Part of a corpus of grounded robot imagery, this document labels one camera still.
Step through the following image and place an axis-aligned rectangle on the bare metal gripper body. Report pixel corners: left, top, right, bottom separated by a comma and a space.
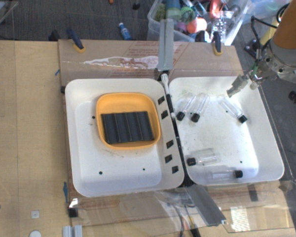
246, 58, 296, 84

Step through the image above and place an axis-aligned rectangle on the clear tube with black cap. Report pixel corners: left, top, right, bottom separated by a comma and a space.
175, 92, 197, 121
190, 92, 211, 123
218, 95, 248, 124
186, 149, 222, 167
206, 169, 244, 185

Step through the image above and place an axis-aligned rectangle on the brown cardboard board red print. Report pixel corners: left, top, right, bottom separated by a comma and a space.
57, 39, 296, 227

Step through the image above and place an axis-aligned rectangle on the white plastic tray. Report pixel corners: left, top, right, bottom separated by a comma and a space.
64, 78, 185, 198
168, 76, 285, 187

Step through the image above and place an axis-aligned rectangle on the thin black and white rod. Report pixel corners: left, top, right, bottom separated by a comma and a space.
160, 73, 189, 182

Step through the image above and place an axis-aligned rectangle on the orange plate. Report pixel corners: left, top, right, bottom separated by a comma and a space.
96, 92, 162, 150

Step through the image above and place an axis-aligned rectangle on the black ribbed rack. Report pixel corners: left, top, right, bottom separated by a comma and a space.
100, 111, 155, 145

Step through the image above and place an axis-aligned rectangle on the blue bottle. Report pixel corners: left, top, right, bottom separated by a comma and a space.
118, 22, 133, 41

